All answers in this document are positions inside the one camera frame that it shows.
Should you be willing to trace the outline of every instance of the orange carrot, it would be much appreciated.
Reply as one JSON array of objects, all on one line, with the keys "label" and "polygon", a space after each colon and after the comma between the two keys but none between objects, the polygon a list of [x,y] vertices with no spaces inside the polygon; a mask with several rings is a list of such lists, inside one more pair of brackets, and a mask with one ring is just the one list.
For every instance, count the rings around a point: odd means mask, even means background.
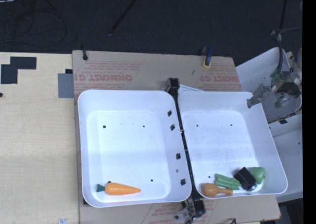
[{"label": "orange carrot", "polygon": [[100,191],[103,189],[107,194],[110,195],[125,195],[125,194],[131,194],[131,193],[137,193],[141,190],[139,188],[122,185],[118,183],[108,183],[105,187],[98,185],[97,191]]}]

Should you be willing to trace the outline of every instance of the yellow object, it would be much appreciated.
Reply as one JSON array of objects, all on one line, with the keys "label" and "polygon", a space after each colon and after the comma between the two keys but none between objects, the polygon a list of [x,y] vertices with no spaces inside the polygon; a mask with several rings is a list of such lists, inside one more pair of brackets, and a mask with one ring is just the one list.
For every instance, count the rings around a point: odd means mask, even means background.
[{"label": "yellow object", "polygon": [[108,183],[105,186],[105,192],[110,195],[125,195],[140,192],[139,188],[126,186],[118,183]]},{"label": "yellow object", "polygon": [[205,64],[206,58],[203,59],[203,68],[209,69],[211,67],[211,62],[209,62],[209,65]]},{"label": "yellow object", "polygon": [[215,184],[205,183],[202,185],[202,193],[206,196],[214,196],[218,193],[233,194],[232,189],[220,188]]}]

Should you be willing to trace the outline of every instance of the wooden surface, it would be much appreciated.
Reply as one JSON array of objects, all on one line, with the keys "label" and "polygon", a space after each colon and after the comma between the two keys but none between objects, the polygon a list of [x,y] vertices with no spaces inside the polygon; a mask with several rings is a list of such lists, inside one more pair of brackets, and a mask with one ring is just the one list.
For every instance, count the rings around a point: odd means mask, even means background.
[{"label": "wooden surface", "polygon": [[17,84],[0,84],[0,223],[79,223],[74,100],[58,98],[58,73],[71,54],[36,56],[36,70],[18,70]]}]

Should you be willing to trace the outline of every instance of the black fabric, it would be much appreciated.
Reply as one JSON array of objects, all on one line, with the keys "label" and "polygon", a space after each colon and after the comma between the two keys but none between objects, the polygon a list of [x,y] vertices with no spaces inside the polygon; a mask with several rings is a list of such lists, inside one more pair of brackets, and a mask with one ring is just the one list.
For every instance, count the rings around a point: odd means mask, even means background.
[{"label": "black fabric", "polygon": [[[233,57],[238,66],[276,47],[284,0],[15,0],[0,3],[0,51],[86,50]],[[284,28],[302,25],[302,0],[287,0]],[[282,34],[285,51],[302,46],[302,31]]]}]

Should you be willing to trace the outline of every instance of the dark background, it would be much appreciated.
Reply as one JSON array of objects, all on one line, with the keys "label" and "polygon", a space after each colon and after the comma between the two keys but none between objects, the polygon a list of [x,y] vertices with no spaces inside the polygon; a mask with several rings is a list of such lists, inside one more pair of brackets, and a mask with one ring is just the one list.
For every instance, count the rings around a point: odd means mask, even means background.
[{"label": "dark background", "polygon": [[[238,66],[276,47],[284,0],[14,0],[0,2],[0,51],[71,53],[86,50],[233,57]],[[288,0],[284,28],[302,26],[303,0]],[[297,52],[302,30],[282,34]]]}]

